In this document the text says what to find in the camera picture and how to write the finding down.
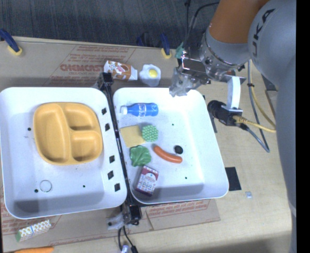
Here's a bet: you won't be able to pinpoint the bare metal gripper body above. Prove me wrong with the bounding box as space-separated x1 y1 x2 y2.
179 53 244 86

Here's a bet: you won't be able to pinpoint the white fried egg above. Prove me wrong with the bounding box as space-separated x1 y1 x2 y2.
139 63 162 87

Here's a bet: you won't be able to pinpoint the blue plastic bottle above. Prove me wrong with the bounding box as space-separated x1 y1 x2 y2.
120 102 159 118

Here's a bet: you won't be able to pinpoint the white plastic tray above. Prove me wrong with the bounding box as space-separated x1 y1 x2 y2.
112 87 230 206
0 86 128 220

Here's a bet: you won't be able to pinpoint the light green grapes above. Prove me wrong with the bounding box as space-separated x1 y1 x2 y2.
141 124 159 143

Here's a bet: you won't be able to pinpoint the brown and white carton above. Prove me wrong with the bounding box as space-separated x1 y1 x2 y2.
103 60 138 82

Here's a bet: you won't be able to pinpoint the yellow cheese slice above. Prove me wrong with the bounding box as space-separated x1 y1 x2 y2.
119 124 146 149

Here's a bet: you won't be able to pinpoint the orange sausage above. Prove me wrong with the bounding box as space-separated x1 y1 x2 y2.
153 144 184 164

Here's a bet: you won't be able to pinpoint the green lettuce leaf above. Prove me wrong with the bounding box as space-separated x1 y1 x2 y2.
129 144 153 168

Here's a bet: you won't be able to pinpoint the red and white carton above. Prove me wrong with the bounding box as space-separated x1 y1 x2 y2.
135 165 160 197

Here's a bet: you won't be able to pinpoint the brown cardboard board red print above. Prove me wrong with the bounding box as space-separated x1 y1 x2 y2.
0 35 222 253

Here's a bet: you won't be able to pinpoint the yellow divided plate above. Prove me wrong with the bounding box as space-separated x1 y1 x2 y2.
33 102 104 166

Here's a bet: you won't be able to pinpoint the white orange green patterned box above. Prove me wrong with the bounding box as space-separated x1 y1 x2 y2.
15 219 52 243

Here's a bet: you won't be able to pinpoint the orange carrot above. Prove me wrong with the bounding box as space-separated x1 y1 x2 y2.
13 246 55 253

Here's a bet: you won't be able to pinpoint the black cylinder on white bracket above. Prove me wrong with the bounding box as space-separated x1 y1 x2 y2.
207 76 247 128

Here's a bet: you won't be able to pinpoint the black block with thin wires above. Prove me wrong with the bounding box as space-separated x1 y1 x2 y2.
97 72 114 90
121 203 143 226

